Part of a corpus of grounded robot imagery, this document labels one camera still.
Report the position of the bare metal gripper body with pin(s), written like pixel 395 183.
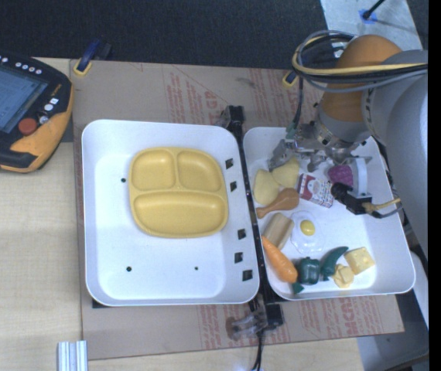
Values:
pixel 330 147

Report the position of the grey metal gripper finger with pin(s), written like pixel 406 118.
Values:
pixel 280 155
pixel 315 164

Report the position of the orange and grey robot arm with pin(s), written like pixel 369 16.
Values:
pixel 398 130

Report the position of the pale yellow potato chip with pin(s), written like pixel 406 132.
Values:
pixel 287 174
pixel 265 188

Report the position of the purple grapes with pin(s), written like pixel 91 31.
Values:
pixel 339 174

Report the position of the red and white carton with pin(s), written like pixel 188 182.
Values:
pixel 315 191

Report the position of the brown chicken drumstick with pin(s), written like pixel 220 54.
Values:
pixel 284 200

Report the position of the white fried egg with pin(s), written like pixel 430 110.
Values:
pixel 307 228

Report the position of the thin black rod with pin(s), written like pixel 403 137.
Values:
pixel 252 215

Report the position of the tan bread piece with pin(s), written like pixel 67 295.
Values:
pixel 278 230

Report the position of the white plastic tray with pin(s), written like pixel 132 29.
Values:
pixel 359 230
pixel 166 269

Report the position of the dark green chili pepper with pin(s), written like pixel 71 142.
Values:
pixel 332 261

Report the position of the orange carrot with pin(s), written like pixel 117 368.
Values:
pixel 280 263

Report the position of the yellow cheese wedge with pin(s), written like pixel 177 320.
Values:
pixel 359 260

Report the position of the green bell pepper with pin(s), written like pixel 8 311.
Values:
pixel 308 271

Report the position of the small yellow toy piece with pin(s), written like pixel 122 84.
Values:
pixel 343 276

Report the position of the yellow divided plate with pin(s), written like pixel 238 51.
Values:
pixel 178 211

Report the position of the brown cardboard board, red print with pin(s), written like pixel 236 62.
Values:
pixel 147 91

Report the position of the black cylinder on white bracket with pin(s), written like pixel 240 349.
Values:
pixel 354 195

